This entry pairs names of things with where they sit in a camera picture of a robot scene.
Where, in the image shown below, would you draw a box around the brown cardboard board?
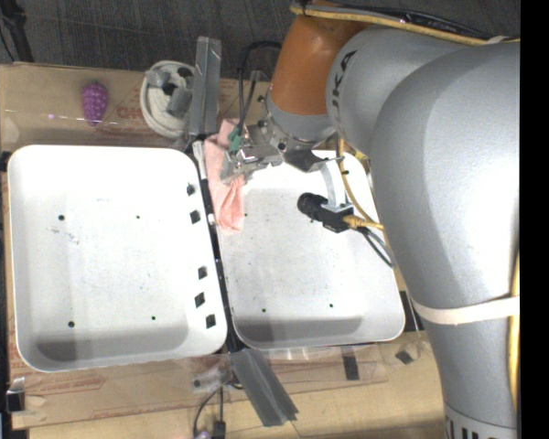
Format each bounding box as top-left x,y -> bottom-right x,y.
0,61 -> 446,432

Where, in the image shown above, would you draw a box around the purple grapes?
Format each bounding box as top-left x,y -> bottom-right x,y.
81,80 -> 110,128

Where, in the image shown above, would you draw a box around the white plastic tray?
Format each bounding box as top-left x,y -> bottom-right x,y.
6,144 -> 229,374
215,148 -> 406,351

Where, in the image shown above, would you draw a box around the pink cloth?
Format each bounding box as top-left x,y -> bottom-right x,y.
203,117 -> 247,234

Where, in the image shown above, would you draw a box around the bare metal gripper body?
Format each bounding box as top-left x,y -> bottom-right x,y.
220,120 -> 306,183

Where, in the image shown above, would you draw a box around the white tape roll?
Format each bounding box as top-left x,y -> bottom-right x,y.
139,59 -> 199,139

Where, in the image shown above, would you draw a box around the black cylinder on white bracket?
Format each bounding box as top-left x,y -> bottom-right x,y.
283,148 -> 356,234

